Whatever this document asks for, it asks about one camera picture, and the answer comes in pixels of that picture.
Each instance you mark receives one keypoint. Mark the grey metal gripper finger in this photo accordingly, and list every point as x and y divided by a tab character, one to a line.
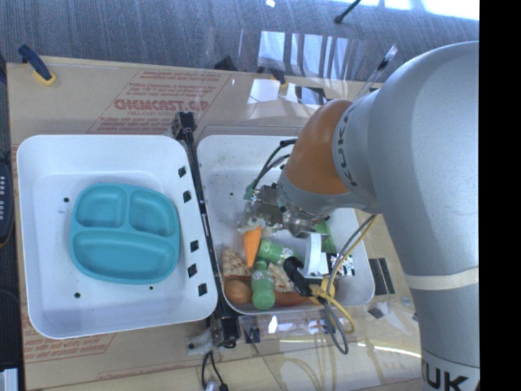
246	220
272	227

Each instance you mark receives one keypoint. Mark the brown bread roll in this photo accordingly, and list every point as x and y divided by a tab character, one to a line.
238	291

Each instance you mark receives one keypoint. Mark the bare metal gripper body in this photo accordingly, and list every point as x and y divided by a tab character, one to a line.
272	204

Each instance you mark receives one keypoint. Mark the pizza slice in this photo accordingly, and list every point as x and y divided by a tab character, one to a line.
280	277

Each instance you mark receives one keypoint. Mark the brown cardboard board red print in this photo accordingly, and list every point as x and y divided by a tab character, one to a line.
102	96

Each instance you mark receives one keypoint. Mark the tan waffle biscuit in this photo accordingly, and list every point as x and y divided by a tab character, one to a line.
234	264

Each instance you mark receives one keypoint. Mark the white plastic tray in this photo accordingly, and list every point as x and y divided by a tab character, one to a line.
53	157
221	177

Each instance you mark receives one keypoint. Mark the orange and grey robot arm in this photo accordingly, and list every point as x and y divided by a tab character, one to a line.
423	169

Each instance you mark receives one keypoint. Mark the blue divided plate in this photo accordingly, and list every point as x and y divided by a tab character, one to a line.
122	238

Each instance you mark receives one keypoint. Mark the thin black rod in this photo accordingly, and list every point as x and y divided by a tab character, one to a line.
203	218

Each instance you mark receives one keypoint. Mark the red sausage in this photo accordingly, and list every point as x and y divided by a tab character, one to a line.
289	298

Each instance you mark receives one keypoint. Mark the black cylinder on white bracket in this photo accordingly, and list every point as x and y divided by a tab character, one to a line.
300	277

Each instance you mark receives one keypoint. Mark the green packet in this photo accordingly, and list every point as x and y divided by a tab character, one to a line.
327	238

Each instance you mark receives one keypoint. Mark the black and white carton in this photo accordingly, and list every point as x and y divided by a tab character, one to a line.
345	265

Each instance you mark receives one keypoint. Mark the green bottle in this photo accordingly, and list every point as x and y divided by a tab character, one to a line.
274	251
262	289

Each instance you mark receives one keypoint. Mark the orange carrot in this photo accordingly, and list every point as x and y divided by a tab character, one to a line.
251	244

